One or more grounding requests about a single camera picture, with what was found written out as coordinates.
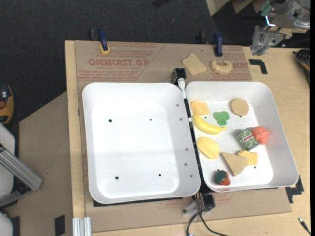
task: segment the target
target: wooden table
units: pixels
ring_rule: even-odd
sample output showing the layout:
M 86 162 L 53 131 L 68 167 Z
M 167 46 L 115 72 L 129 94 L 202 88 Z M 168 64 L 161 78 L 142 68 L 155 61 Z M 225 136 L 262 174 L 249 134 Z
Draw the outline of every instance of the wooden table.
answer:
M 262 74 L 258 65 L 249 65 L 253 81 L 265 83 L 272 91 L 283 128 L 291 147 L 304 192 L 294 196 L 292 212 L 208 222 L 216 232 L 228 235 L 308 235 L 299 223 L 302 218 L 311 228 L 310 209 L 310 89 L 301 65 L 292 51 L 297 49 L 270 48 L 262 56 L 253 56 L 249 47 L 243 47 L 246 59 L 261 59 L 268 74 Z M 80 123 L 76 77 L 75 41 L 65 42 L 67 96 L 69 114 L 70 157 L 72 177 L 73 216 L 85 214 L 84 186 L 81 158 Z M 146 227 L 94 233 L 95 236 L 184 236 L 186 224 Z M 196 236 L 210 235 L 201 222 L 193 223 L 190 231 Z

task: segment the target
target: black floor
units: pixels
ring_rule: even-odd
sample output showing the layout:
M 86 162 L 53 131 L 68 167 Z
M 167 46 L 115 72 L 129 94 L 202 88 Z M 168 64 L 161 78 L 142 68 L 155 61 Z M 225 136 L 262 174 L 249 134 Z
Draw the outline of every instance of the black floor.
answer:
M 220 32 L 223 44 L 249 46 L 263 19 L 248 16 L 251 5 L 236 14 L 228 3 L 211 17 L 206 0 L 0 0 L 0 81 L 20 121 L 66 91 L 64 41 L 86 40 L 90 27 L 109 41 L 195 43 L 204 30 L 210 44 Z

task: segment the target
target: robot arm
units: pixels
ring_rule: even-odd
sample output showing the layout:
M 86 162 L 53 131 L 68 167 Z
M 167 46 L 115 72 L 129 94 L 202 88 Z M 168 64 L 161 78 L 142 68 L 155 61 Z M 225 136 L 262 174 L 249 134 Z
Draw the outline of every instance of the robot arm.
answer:
M 267 1 L 261 8 L 263 26 L 256 26 L 250 45 L 253 55 L 262 55 L 283 39 L 290 39 L 294 30 L 310 30 L 311 0 L 286 0 L 283 4 Z

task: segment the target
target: yellow banana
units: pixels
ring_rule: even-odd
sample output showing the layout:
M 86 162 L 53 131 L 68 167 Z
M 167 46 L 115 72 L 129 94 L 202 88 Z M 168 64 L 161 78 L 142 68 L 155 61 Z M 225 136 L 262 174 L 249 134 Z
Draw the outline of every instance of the yellow banana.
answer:
M 211 125 L 198 115 L 194 115 L 192 117 L 192 121 L 197 126 L 197 128 L 210 135 L 219 134 L 222 130 L 227 129 L 227 127 Z

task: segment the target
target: white tray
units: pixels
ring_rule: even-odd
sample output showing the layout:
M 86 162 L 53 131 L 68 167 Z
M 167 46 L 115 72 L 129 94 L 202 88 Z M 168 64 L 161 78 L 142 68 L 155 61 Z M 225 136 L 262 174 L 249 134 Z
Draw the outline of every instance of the white tray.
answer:
M 258 145 L 251 152 L 258 153 L 258 164 L 246 166 L 237 176 L 233 176 L 220 154 L 215 160 L 199 153 L 204 180 L 216 192 L 239 191 L 292 186 L 298 180 L 297 168 L 286 139 L 284 129 L 270 89 L 260 82 L 191 82 L 186 87 L 189 104 L 192 101 L 206 102 L 210 110 L 207 122 L 217 125 L 214 112 L 227 111 L 230 119 L 227 130 L 217 135 L 208 135 L 194 126 L 196 139 L 208 136 L 220 146 L 221 152 L 236 154 L 241 147 L 236 135 L 246 129 L 263 126 L 270 131 L 268 143 Z M 248 113 L 239 117 L 232 113 L 230 103 L 241 98 L 249 105 Z M 219 170 L 228 172 L 231 184 L 216 185 L 214 173 Z
M 227 130 L 208 135 L 194 127 L 196 138 L 208 136 L 221 152 L 243 150 L 236 135 L 263 126 L 269 141 L 251 152 L 258 164 L 233 176 L 220 154 L 211 160 L 199 153 L 206 185 L 216 192 L 292 186 L 296 165 L 270 89 L 260 82 L 191 82 L 186 87 L 189 105 L 206 102 L 206 120 L 217 124 L 214 112 L 227 111 Z M 244 99 L 248 113 L 239 117 L 230 103 Z M 91 83 L 82 93 L 87 140 L 89 190 L 104 204 L 192 196 L 200 176 L 184 101 L 170 83 Z M 216 185 L 214 173 L 226 170 L 229 186 Z
M 82 92 L 89 190 L 104 204 L 192 196 L 200 176 L 178 87 L 91 83 Z

